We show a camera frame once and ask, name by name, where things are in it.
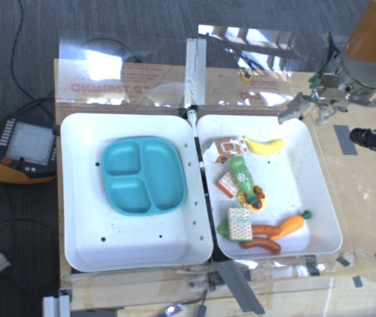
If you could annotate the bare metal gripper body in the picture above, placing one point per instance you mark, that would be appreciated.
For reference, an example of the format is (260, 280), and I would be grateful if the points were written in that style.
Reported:
(331, 89)

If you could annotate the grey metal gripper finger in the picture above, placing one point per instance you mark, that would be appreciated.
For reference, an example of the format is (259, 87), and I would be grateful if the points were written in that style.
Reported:
(294, 108)
(325, 113)

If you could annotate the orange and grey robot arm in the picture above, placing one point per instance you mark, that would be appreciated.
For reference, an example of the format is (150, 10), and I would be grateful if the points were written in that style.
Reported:
(366, 28)

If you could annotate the yellow banana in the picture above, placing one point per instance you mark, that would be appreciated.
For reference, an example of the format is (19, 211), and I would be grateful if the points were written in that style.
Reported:
(264, 146)

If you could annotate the white plastic tray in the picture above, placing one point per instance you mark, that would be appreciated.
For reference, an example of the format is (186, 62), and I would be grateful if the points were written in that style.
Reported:
(303, 177)
(85, 243)

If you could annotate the orange and white carton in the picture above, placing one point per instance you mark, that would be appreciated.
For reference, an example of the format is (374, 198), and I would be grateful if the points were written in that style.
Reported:
(226, 147)

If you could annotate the brown cardboard board, red print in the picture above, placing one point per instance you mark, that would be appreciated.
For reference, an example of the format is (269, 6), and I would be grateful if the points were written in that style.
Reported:
(363, 190)

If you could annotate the green plastic bottle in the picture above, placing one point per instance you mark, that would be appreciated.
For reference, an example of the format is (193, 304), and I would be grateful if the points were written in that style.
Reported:
(240, 175)

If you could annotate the yellow pizza slice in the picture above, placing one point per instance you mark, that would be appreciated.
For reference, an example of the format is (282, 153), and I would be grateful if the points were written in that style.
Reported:
(261, 199)

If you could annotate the orange and white packet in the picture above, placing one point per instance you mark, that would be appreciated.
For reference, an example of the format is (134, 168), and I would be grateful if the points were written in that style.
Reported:
(226, 185)

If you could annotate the orange carrot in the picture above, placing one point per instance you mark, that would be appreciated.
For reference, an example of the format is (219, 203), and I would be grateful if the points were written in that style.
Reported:
(290, 226)

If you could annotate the brown sausage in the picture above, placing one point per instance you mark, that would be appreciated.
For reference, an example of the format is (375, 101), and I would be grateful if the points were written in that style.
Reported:
(262, 245)
(265, 230)

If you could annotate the yellow and green patterned carton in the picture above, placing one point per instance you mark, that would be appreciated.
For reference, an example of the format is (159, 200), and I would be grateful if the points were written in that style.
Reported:
(239, 225)

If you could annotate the green packet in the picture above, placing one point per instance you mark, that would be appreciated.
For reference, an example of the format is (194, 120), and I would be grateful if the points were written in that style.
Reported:
(222, 230)

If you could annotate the blue divided plate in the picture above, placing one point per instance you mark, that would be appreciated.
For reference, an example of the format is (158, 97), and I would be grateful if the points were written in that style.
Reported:
(161, 173)

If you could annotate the small grey can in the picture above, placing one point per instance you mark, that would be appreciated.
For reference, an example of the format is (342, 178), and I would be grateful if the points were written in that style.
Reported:
(0, 263)

